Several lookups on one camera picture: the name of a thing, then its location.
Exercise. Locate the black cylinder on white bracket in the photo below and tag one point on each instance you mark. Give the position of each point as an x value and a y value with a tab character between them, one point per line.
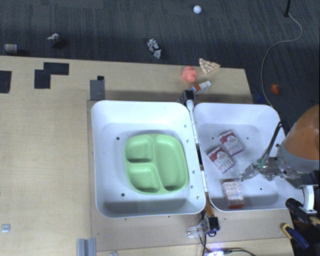
300	207

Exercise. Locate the small white and red packet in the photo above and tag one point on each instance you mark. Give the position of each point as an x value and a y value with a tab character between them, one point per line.
53	38

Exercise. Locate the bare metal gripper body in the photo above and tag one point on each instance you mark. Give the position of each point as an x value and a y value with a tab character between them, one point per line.
275	170

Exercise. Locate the white ball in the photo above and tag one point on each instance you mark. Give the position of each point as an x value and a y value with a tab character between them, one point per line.
197	9

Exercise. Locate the small red block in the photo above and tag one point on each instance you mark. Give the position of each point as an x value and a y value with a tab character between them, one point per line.
275	89

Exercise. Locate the green divided plate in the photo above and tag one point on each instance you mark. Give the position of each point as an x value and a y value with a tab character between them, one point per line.
172	160

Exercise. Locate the small red and white carton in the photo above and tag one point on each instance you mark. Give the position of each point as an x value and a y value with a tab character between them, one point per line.
202	87

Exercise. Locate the pink doughnut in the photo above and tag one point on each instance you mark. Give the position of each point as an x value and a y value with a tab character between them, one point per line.
189	73

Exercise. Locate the thin black and white rod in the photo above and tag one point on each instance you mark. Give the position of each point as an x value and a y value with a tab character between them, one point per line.
194	126

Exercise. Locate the pizza slice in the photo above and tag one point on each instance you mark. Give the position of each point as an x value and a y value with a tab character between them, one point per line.
207	66

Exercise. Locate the small pale can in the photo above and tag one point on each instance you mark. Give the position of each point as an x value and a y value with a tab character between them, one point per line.
10	48

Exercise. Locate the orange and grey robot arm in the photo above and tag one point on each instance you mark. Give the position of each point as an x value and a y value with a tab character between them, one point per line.
301	135

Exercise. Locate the white plastic tray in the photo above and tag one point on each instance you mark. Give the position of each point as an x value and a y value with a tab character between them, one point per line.
110	160
257	185

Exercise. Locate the black and white carton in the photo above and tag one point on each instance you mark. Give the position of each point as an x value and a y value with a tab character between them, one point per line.
154	48

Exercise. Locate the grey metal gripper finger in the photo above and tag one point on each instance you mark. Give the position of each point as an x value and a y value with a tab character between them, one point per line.
257	167
246	174

